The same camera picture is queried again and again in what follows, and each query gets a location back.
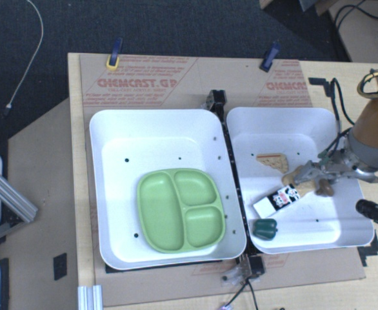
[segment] wooden edge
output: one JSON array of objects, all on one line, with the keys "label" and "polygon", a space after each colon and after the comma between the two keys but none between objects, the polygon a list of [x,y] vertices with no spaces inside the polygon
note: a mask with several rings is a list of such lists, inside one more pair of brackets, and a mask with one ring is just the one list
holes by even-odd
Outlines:
[{"label": "wooden edge", "polygon": [[68,54],[70,119],[72,127],[75,229],[79,286],[95,284],[92,224],[87,179],[80,54]]}]

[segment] wooden table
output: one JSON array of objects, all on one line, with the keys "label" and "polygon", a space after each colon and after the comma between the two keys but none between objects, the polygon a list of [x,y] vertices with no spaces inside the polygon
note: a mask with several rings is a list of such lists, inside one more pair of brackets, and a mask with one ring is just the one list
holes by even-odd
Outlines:
[{"label": "wooden table", "polygon": [[[79,57],[80,54],[76,53],[68,55],[77,268],[79,286],[92,286],[95,285],[95,274]],[[366,100],[357,94],[356,85],[371,68],[378,69],[378,64],[302,61],[301,68],[305,79],[308,77],[326,78],[327,80],[337,78],[344,92],[346,111],[356,119],[366,105]],[[330,101],[325,97],[322,87],[307,85],[313,106],[332,110]],[[344,116],[341,117],[343,129],[349,127]],[[361,188],[365,198],[378,201],[378,185],[362,183]],[[378,237],[378,225],[375,225],[375,228]],[[378,309],[378,256],[368,257],[367,262],[368,266],[365,268],[367,278],[363,280],[258,291],[256,295],[259,309],[279,309],[281,307],[286,310]],[[105,309],[218,309],[231,297],[232,294],[220,294]],[[242,293],[233,306],[235,309],[253,309],[251,294],[249,292]]]}]

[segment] blue clamp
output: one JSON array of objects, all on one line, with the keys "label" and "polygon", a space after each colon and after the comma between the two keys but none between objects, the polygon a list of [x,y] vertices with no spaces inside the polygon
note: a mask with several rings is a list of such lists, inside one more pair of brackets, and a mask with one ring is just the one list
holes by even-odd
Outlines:
[{"label": "blue clamp", "polygon": [[262,61],[259,68],[265,72],[268,72],[269,69],[271,69],[272,61],[275,59],[275,56],[279,53],[281,50],[281,46],[278,42],[273,42],[271,48],[269,51],[265,53],[264,60]]},{"label": "blue clamp", "polygon": [[116,71],[117,67],[119,66],[119,54],[122,51],[122,46],[123,46],[123,39],[122,38],[117,38],[114,45],[113,45],[113,50],[112,50],[112,55],[110,55],[107,59],[106,62],[106,68],[109,69],[110,71]]}]

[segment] green plate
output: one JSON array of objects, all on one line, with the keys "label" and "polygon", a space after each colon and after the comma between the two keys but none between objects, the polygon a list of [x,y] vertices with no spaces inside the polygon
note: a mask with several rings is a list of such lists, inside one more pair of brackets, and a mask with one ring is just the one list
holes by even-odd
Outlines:
[{"label": "green plate", "polygon": [[225,231],[221,197],[211,177],[197,169],[144,175],[137,207],[148,243],[162,253],[183,253],[217,244]]}]

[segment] dark green object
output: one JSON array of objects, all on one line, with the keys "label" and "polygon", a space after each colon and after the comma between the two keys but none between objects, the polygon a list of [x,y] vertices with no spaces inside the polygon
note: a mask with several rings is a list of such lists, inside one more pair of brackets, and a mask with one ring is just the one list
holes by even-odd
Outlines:
[{"label": "dark green object", "polygon": [[252,234],[263,240],[272,240],[277,234],[277,221],[273,218],[256,220]]}]

